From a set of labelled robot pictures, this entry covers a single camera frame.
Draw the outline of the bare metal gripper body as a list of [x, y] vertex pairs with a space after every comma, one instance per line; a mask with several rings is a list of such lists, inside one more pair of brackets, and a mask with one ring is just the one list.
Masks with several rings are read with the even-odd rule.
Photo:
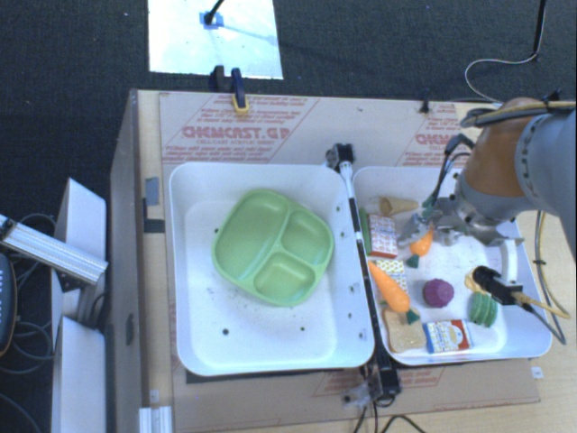
[[500, 221], [482, 215], [466, 199], [457, 195], [437, 199], [429, 197], [423, 203], [423, 217], [428, 219], [428, 224], [433, 228], [454, 227], [488, 247], [501, 246], [507, 241], [514, 245], [524, 242], [524, 238], [518, 235], [503, 235], [498, 230]]

